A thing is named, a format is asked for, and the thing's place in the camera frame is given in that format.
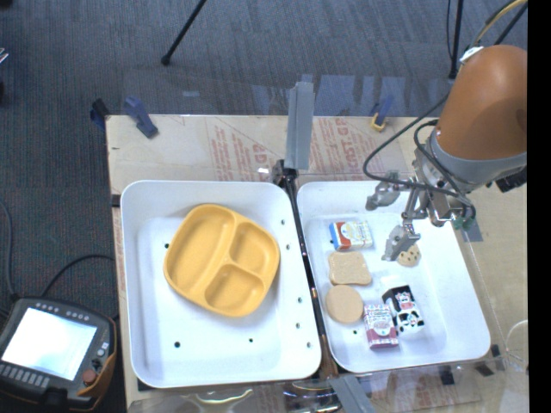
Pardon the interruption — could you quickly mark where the blue red and yellow carton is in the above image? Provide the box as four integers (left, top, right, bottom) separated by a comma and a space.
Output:
328, 219, 375, 252

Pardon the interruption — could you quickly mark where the tan toast bread slice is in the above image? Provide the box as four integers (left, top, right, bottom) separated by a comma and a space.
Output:
327, 250, 373, 287

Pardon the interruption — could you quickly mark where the black and white cow carton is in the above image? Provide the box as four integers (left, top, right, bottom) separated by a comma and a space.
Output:
381, 284, 426, 336

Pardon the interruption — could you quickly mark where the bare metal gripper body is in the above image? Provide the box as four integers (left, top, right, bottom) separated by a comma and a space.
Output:
402, 146, 475, 228

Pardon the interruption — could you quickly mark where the yellow divided plate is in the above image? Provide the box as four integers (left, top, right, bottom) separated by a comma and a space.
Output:
162, 203, 282, 318

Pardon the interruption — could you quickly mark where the red and white carton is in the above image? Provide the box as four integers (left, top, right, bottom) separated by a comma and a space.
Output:
362, 302, 400, 350

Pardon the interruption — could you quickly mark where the black block with thin wires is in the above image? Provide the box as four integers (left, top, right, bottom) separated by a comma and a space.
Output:
271, 160, 299, 185

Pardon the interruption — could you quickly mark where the black cylinder on white bracket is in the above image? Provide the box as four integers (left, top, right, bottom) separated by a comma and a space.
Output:
493, 166, 528, 194

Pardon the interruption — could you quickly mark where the chocolate chip cookie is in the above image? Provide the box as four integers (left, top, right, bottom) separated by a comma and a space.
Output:
396, 243, 422, 268

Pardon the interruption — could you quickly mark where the brown cardboard board red print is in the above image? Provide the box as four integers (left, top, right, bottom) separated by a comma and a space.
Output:
105, 114, 528, 413

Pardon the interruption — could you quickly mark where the white plastic tray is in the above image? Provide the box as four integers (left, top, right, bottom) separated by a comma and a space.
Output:
296, 180, 492, 374
120, 180, 323, 390

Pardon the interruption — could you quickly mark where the round tan biscuit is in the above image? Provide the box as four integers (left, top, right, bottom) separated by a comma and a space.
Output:
325, 284, 365, 324

